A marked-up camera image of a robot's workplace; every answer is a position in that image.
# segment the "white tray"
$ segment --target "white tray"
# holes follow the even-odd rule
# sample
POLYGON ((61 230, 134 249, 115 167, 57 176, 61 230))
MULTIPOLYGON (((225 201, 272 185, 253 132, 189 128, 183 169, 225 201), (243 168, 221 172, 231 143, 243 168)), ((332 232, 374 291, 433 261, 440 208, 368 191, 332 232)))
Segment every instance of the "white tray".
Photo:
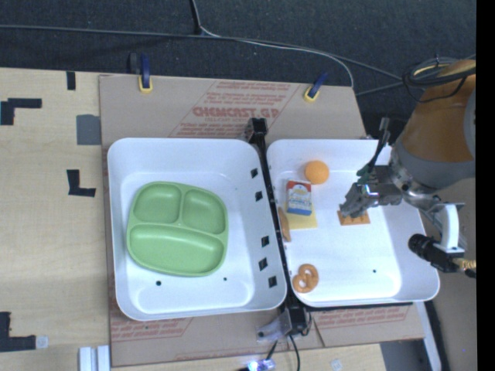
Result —
MULTIPOLYGON (((285 244, 291 276, 301 264, 313 264, 319 283, 296 296, 312 307, 376 305, 426 301, 439 290, 437 270, 408 249, 414 233, 424 233, 419 211, 407 203, 370 208, 371 224, 341 226, 337 210, 345 201, 356 172, 373 156, 376 141, 279 140, 267 152, 278 206, 285 202, 287 179, 304 179, 303 169, 312 160, 324 161, 330 177, 312 187, 318 227, 291 230, 285 244)), ((386 165, 390 149, 381 152, 386 165)))
POLYGON ((260 160, 251 145, 224 139, 122 139, 109 149, 108 174, 115 290, 118 305, 129 318, 259 311, 283 302, 287 284, 260 160), (224 201, 227 254, 211 275, 162 274, 130 257, 125 237, 131 202, 138 189, 154 181, 201 187, 224 201))

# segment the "orange ball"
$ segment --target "orange ball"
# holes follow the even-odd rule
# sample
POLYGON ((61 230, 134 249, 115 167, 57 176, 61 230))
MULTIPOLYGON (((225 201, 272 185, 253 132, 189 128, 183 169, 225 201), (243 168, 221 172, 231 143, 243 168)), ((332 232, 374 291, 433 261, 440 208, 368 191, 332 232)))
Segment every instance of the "orange ball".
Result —
POLYGON ((330 170, 325 162, 308 162, 304 169, 304 175, 311 184, 323 184, 330 177, 330 170))

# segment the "beige tabletop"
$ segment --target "beige tabletop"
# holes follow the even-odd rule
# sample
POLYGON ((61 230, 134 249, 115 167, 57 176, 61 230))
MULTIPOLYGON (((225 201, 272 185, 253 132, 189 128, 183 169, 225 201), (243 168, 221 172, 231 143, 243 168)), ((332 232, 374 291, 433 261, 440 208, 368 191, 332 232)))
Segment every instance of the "beige tabletop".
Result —
MULTIPOLYGON (((80 347, 109 345, 108 280, 100 145, 78 145, 76 117, 100 115, 98 74, 0 69, 0 100, 41 98, 0 126, 0 311, 10 336, 47 335, 49 347, 0 353, 0 370, 77 369, 80 347), (68 196, 67 170, 95 197, 68 196)), ((385 370, 378 344, 300 351, 303 369, 385 370)), ((249 356, 120 369, 237 369, 249 356)), ((295 353, 275 353, 295 369, 295 353)))

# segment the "toy donut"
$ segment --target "toy donut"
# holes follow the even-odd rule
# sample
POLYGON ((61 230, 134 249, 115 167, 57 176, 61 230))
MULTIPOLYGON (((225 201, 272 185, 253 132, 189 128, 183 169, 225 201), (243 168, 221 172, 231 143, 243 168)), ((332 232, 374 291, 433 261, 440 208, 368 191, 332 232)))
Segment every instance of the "toy donut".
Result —
POLYGON ((309 293, 318 284, 318 271, 314 265, 303 264, 292 278, 292 286, 298 293, 309 293))

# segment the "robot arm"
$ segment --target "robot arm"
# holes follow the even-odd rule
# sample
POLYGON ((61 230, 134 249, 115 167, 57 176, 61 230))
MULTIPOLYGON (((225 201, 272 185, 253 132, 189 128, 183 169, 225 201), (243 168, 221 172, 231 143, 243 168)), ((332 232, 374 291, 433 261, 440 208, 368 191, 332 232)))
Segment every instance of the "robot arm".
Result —
POLYGON ((370 207, 404 200, 442 234, 440 241, 414 235, 409 248, 441 271, 470 270, 473 265, 463 262, 464 250, 459 246, 457 210, 462 205, 443 203, 435 193, 476 174, 476 61, 451 63, 429 80, 414 78, 427 69, 417 69, 413 77, 405 75, 406 85, 427 89, 392 146, 388 165, 375 165, 390 137, 384 119, 377 151, 357 172, 359 179, 350 187, 340 212, 358 217, 370 207))

